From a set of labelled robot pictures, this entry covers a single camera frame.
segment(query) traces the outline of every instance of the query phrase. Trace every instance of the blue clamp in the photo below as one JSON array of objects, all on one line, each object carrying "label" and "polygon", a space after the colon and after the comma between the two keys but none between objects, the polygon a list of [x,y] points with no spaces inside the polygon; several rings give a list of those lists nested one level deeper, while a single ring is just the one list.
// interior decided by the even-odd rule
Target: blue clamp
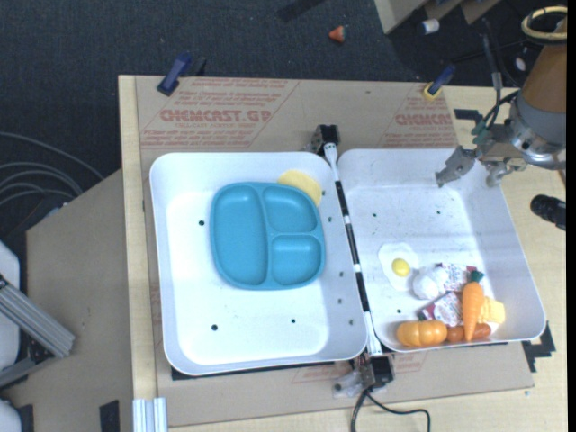
[{"label": "blue clamp", "polygon": [[170,96],[179,85],[178,78],[185,74],[191,65],[192,55],[188,51],[180,53],[168,75],[158,85],[157,90],[163,95]]},{"label": "blue clamp", "polygon": [[447,85],[450,80],[452,80],[455,71],[456,67],[454,64],[450,64],[446,67],[434,82],[430,82],[424,87],[424,91],[422,92],[424,97],[429,101],[434,101],[438,95],[440,95],[442,86]]}]

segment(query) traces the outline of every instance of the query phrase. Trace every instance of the dark gray floor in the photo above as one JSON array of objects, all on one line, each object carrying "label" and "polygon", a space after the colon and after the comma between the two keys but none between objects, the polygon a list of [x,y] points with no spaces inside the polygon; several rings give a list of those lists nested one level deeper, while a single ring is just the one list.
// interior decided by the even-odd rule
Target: dark gray floor
[{"label": "dark gray floor", "polygon": [[[567,0],[503,0],[486,18],[506,47],[522,41],[520,21],[531,10],[558,4]],[[121,162],[118,75],[164,75],[185,50],[206,57],[212,77],[410,82],[431,81],[451,59],[479,53],[458,62],[452,83],[491,84],[485,26],[466,24],[460,9],[428,36],[416,31],[426,18],[420,10],[384,35],[373,0],[0,0],[0,14],[0,131],[66,151],[103,176]],[[348,27],[342,45],[327,37],[339,24]],[[517,49],[503,53],[509,59]],[[14,162],[54,166],[83,189],[98,181],[52,151],[0,136],[0,166]],[[21,170],[0,169],[0,190]],[[11,194],[0,192],[0,203]],[[13,241],[9,234],[33,220],[39,201],[0,205],[0,239]]]}]

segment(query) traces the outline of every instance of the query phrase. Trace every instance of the white plastic container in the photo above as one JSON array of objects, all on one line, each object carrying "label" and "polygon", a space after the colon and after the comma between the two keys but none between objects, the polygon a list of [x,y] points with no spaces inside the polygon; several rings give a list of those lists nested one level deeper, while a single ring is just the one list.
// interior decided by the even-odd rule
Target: white plastic container
[{"label": "white plastic container", "polygon": [[3,400],[0,400],[0,425],[2,432],[22,432],[22,420],[18,411]]},{"label": "white plastic container", "polygon": [[[0,274],[12,286],[20,287],[20,261],[18,257],[0,241]],[[20,329],[18,325],[0,313],[0,370],[16,361],[20,347]]]},{"label": "white plastic container", "polygon": [[[212,259],[210,207],[225,185],[273,183],[290,169],[325,191],[319,204],[326,261],[302,288],[246,290]],[[190,375],[354,358],[366,328],[329,165],[307,152],[174,153],[150,169],[164,349]]]},{"label": "white plastic container", "polygon": [[[487,187],[477,166],[438,188],[435,172],[452,149],[355,149],[338,161],[376,336],[394,351],[400,322],[415,320],[425,301],[398,286],[383,268],[397,246],[421,265],[476,266],[484,291],[504,302],[507,321],[490,340],[537,338],[545,313],[499,187]],[[275,182],[295,169],[324,194],[319,215],[326,264],[302,288],[245,290],[214,266],[209,229],[212,197],[224,185]],[[308,152],[174,153],[150,170],[156,228],[164,349],[190,375],[352,359],[367,329],[356,270],[329,164]]]}]

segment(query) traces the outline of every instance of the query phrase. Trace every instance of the orange object on floor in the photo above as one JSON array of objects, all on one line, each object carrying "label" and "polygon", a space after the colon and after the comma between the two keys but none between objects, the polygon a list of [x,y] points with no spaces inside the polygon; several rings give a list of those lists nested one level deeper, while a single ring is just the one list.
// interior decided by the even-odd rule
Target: orange object on floor
[{"label": "orange object on floor", "polygon": [[342,43],[344,41],[344,39],[346,38],[346,29],[344,28],[343,25],[339,25],[336,29],[334,29],[333,31],[330,31],[328,36],[332,40],[339,41],[340,43]]}]

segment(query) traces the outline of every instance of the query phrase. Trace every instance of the blue divided plate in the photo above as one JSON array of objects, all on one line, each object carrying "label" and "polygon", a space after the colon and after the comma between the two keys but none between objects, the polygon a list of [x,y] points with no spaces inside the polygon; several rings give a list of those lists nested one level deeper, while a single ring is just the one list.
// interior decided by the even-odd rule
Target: blue divided plate
[{"label": "blue divided plate", "polygon": [[324,268],[318,209],[305,192],[289,185],[222,187],[211,204],[210,241],[220,275],[242,288],[296,288]]}]

